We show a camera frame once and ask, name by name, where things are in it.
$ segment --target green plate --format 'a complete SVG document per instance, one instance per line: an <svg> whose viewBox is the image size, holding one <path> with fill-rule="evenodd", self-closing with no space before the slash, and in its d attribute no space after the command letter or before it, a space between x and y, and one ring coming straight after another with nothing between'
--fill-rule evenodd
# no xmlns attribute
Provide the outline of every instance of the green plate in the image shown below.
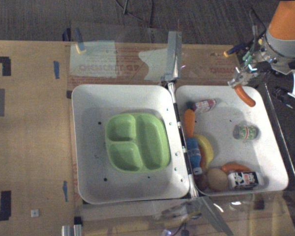
<svg viewBox="0 0 295 236"><path fill-rule="evenodd" d="M120 171L146 173L164 169L170 160L163 122L149 113L111 117L105 126L108 158Z"/></svg>

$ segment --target wooden surface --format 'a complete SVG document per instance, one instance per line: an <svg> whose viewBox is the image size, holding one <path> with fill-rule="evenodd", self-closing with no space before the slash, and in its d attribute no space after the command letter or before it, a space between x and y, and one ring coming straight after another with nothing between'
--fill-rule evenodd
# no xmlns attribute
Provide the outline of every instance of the wooden surface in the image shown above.
<svg viewBox="0 0 295 236"><path fill-rule="evenodd" d="M0 89L5 89L5 115L0 117L0 192L12 192L12 214L9 220L0 221L0 236L57 236L63 225L73 225L78 196L74 191L71 102L66 98L68 49L65 42L0 41L0 56L10 57L12 65L12 75L2 76L0 64ZM59 79L54 61L59 62ZM295 235L285 201L278 196L270 203L264 211L235 211L233 219L227 220L227 214L223 217L239 236ZM40 215L31 218L32 209L39 209ZM89 236L145 236L160 235L164 227L175 226L176 221L160 225L149 217L125 217L86 221L83 230ZM223 235L204 220L192 221L190 226L194 236Z"/></svg>

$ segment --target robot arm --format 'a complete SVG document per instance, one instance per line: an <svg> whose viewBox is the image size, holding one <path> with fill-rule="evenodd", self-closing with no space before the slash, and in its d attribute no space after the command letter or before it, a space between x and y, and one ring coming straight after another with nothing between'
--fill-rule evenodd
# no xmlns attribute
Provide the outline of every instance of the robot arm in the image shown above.
<svg viewBox="0 0 295 236"><path fill-rule="evenodd" d="M228 84L246 104L253 107L255 102L242 86L269 69L284 75L293 73L294 89L289 95L295 98L295 69L289 67L289 63L295 61L295 0L280 0L266 32L254 39L243 61L242 67L235 68L233 79Z"/></svg>

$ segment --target banana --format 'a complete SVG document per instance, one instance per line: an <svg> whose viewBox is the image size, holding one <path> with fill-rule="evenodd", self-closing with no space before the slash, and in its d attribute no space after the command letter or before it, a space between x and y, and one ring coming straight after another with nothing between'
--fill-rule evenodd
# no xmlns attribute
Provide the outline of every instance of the banana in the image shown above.
<svg viewBox="0 0 295 236"><path fill-rule="evenodd" d="M211 146L211 143L208 141L206 137L199 134L193 134L193 136L197 139L199 146L204 152L205 158L206 158L206 169L208 168L209 163L214 158L213 148Z"/></svg>

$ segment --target white square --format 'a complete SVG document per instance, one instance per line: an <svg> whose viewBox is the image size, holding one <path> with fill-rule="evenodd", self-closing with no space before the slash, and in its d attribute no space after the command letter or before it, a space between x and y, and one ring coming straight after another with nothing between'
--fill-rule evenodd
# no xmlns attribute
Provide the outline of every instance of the white square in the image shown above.
<svg viewBox="0 0 295 236"><path fill-rule="evenodd" d="M30 216L32 218L34 217L38 217L39 216L39 209L33 209L33 210L30 210Z"/></svg>

